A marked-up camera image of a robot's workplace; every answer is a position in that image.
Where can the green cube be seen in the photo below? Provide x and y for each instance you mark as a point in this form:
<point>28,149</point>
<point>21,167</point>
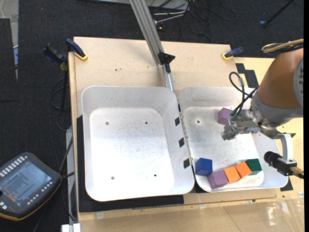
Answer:
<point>254,165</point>

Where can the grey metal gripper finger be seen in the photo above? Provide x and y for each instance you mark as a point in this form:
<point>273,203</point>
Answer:
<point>233,132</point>
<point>225,134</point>

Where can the purple cube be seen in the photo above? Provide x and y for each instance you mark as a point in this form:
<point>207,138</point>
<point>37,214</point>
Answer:
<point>224,115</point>
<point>217,179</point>

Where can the orange cube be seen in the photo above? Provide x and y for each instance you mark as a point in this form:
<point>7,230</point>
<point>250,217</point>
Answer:
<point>243,169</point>
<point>231,174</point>

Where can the blue cube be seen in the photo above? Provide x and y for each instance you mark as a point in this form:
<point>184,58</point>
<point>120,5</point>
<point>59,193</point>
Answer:
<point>203,167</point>

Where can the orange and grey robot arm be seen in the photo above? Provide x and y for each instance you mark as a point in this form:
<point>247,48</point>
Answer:
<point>277,86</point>

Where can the pale wood board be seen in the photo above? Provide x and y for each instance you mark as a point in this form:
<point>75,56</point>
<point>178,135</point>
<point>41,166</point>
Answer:
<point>120,62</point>

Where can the black cylinder on white bracket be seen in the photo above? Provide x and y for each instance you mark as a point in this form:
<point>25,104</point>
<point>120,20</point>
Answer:
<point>286,164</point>

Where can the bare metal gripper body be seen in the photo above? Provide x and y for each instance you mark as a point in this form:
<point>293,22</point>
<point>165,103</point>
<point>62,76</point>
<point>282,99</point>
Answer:
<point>246,124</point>

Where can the white plastic tray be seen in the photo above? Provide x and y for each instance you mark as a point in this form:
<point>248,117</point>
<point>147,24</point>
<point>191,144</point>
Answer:
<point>130,149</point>
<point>210,144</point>

